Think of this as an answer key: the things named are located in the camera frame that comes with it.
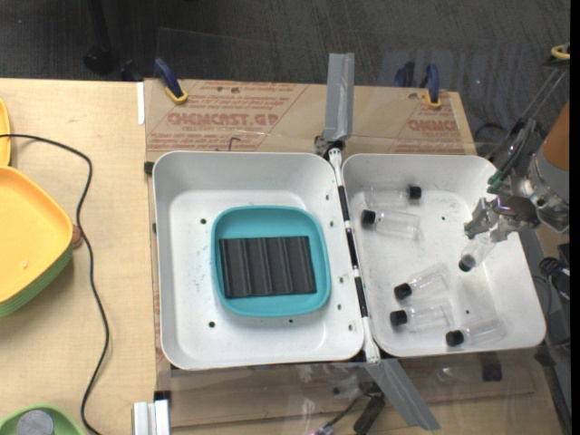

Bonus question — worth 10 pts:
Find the black office chair base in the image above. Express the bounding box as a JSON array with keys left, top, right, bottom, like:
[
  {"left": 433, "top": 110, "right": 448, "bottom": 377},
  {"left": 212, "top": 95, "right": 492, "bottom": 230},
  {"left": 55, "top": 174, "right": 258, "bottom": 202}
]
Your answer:
[{"left": 73, "top": 0, "right": 201, "bottom": 75}]

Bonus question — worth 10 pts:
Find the white plastic tray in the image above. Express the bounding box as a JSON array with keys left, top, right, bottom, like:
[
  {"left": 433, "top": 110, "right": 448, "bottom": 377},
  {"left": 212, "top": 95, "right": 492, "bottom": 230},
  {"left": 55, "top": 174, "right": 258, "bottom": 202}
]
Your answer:
[
  {"left": 151, "top": 150, "right": 366, "bottom": 372},
  {"left": 340, "top": 152, "right": 547, "bottom": 360}
]

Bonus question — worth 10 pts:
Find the yellow plate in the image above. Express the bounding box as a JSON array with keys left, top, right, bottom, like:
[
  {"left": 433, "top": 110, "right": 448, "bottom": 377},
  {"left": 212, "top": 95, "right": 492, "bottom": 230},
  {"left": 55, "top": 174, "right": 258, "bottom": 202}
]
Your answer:
[{"left": 0, "top": 165, "right": 75, "bottom": 306}]

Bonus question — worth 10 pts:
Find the green plate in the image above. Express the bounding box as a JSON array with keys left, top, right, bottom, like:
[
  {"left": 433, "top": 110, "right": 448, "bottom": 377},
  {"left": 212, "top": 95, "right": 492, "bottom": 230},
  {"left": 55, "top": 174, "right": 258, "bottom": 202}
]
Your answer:
[
  {"left": 0, "top": 241, "right": 76, "bottom": 320},
  {"left": 0, "top": 402, "right": 91, "bottom": 435}
]

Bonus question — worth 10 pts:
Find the black ribbed rectangular block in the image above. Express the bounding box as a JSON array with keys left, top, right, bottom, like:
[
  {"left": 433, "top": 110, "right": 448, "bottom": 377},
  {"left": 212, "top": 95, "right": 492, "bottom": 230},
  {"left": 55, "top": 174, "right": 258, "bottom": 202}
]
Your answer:
[{"left": 217, "top": 235, "right": 318, "bottom": 300}]

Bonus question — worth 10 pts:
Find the thin black and white rod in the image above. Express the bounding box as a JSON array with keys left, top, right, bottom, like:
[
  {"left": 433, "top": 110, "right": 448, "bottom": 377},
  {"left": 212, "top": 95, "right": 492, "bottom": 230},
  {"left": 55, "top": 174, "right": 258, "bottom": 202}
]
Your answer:
[{"left": 327, "top": 148, "right": 382, "bottom": 365}]

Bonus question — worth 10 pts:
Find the grey round can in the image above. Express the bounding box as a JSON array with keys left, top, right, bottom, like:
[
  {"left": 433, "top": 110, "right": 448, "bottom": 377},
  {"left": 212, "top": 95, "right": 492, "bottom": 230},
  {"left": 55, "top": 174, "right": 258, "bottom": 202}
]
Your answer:
[{"left": 15, "top": 409, "right": 56, "bottom": 435}]

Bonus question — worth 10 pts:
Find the clear bottle with black cap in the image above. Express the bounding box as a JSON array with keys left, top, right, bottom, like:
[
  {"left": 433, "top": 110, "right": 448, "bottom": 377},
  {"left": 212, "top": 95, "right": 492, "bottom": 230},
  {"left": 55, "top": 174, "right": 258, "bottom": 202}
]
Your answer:
[
  {"left": 360, "top": 208, "right": 423, "bottom": 241},
  {"left": 363, "top": 184, "right": 423, "bottom": 208},
  {"left": 444, "top": 318, "right": 508, "bottom": 348},
  {"left": 389, "top": 300, "right": 455, "bottom": 334},
  {"left": 458, "top": 236, "right": 496, "bottom": 274},
  {"left": 392, "top": 266, "right": 450, "bottom": 302}
]

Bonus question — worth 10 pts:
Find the teal plate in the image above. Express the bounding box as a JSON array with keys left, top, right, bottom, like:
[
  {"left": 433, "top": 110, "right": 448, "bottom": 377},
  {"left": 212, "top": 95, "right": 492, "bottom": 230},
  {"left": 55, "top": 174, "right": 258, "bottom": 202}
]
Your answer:
[{"left": 210, "top": 204, "right": 333, "bottom": 319}]

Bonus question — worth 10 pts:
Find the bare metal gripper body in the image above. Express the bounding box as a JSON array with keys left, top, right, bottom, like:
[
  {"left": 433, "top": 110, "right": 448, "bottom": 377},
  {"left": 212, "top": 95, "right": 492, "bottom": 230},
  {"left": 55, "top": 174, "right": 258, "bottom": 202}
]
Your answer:
[{"left": 496, "top": 177, "right": 552, "bottom": 231}]

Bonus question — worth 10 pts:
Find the brown cardboard board red print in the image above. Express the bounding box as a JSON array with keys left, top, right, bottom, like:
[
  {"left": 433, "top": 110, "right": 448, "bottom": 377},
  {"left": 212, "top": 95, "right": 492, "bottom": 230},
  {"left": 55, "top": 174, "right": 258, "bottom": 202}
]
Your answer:
[{"left": 141, "top": 77, "right": 564, "bottom": 430}]

